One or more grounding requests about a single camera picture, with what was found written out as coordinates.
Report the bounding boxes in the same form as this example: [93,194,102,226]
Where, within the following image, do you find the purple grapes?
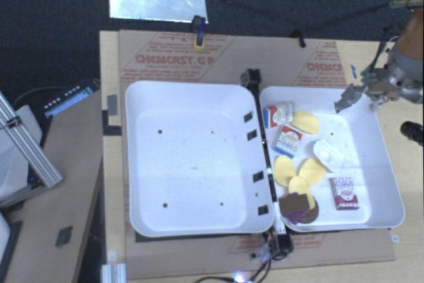
[282,209,307,223]

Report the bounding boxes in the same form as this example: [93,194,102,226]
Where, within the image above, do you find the thin black and white rod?
[248,82,288,237]

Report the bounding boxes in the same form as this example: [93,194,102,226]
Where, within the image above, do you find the red and white packet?
[329,176,361,211]

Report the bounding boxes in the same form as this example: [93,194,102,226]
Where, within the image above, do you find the brown round biscuit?
[293,198,320,225]

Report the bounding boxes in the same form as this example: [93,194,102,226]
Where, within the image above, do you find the yellow potato chip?
[296,156,327,188]
[290,110,321,136]
[273,154,297,188]
[288,175,316,210]

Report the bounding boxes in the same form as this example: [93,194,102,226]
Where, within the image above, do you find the orange and white carton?
[272,124,303,159]
[262,101,295,129]

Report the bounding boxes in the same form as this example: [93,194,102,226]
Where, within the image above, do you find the brown cardboard board red print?
[117,29,397,280]

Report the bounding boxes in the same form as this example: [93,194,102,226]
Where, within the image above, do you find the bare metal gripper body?
[363,68,424,104]

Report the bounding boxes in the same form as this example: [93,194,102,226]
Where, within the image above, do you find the white plastic tray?
[259,85,406,233]
[125,80,276,239]

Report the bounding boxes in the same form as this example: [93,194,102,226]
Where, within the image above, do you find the brown rectangular biscuit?
[278,192,312,215]

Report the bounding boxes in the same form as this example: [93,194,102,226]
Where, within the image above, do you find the white fried egg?
[312,139,345,174]

